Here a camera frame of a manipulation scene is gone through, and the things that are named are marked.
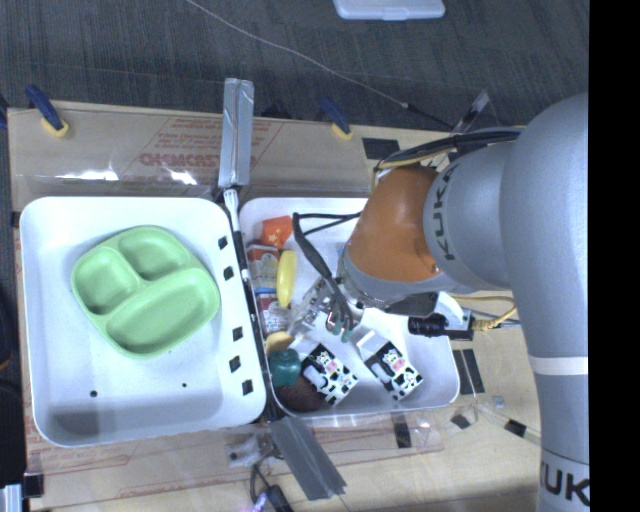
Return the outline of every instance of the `green tray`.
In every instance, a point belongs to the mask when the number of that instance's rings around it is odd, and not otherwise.
[[[169,350],[220,308],[208,270],[157,226],[128,229],[85,253],[73,267],[71,286],[104,337],[132,357]]]

